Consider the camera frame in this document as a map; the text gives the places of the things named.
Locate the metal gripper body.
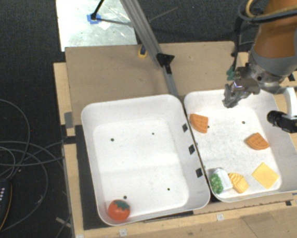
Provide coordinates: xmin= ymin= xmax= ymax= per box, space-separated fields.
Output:
xmin=232 ymin=60 xmax=288 ymax=98

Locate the orange waffle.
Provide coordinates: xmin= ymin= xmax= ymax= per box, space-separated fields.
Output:
xmin=189 ymin=112 xmax=211 ymax=135
xmin=244 ymin=131 xmax=271 ymax=152

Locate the white plastic tray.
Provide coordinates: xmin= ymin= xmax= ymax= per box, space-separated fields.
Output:
xmin=79 ymin=91 xmax=214 ymax=229
xmin=182 ymin=81 xmax=297 ymax=207

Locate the yellow cheese slice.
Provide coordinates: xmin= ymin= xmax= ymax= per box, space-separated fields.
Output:
xmin=250 ymin=160 xmax=281 ymax=192

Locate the white can with green peas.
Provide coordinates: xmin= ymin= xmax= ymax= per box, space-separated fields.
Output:
xmin=208 ymin=166 xmax=234 ymax=196

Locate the brown cardboard board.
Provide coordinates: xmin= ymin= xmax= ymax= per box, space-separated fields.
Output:
xmin=64 ymin=27 xmax=296 ymax=231

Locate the red tomato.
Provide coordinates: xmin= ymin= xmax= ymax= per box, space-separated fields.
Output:
xmin=106 ymin=198 xmax=132 ymax=223

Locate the black cylinder on white bracket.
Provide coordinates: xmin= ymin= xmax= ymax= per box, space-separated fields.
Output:
xmin=264 ymin=85 xmax=297 ymax=136

